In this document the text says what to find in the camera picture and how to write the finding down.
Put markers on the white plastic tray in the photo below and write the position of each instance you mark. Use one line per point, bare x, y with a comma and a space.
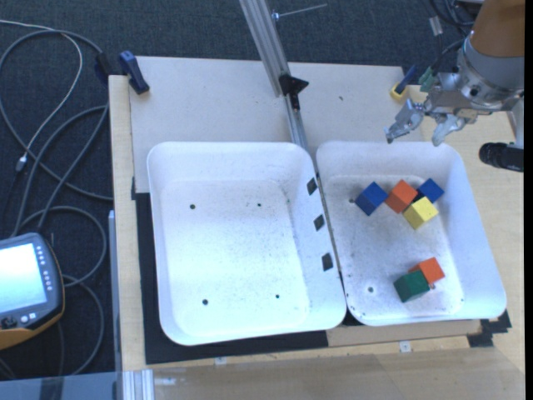
387, 248
233, 248

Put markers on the blue cube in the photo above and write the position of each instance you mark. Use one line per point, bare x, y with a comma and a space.
371, 198
432, 189

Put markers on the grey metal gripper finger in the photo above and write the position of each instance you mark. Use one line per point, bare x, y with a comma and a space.
406, 121
445, 128

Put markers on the green cube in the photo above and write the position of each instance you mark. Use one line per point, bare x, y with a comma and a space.
411, 286

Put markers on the orange cube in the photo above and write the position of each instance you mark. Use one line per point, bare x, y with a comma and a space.
431, 270
400, 195

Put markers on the pale flat board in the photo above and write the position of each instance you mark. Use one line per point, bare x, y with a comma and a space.
208, 106

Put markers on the black cylinder on white bracket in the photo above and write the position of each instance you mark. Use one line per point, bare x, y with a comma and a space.
499, 156

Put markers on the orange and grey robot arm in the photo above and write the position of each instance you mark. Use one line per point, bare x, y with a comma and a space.
497, 27

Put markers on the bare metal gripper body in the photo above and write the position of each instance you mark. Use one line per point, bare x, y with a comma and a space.
466, 100

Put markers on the yellow cube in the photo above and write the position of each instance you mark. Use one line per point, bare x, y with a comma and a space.
420, 213

